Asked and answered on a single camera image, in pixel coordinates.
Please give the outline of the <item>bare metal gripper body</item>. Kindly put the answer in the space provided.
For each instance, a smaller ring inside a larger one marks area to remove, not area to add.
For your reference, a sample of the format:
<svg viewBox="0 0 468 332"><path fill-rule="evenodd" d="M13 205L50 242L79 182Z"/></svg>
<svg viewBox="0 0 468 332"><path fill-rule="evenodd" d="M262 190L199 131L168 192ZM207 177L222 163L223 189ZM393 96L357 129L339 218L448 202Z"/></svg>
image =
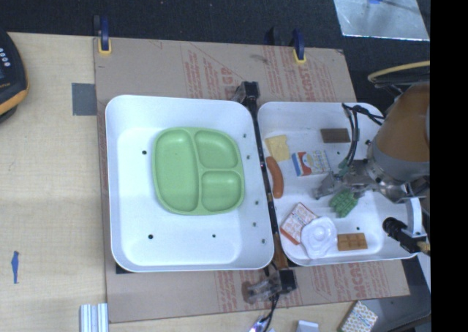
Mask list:
<svg viewBox="0 0 468 332"><path fill-rule="evenodd" d="M385 172L374 159L354 160L343 176L343 183L353 192L379 192L392 203L401 203L407 197L406 182Z"/></svg>

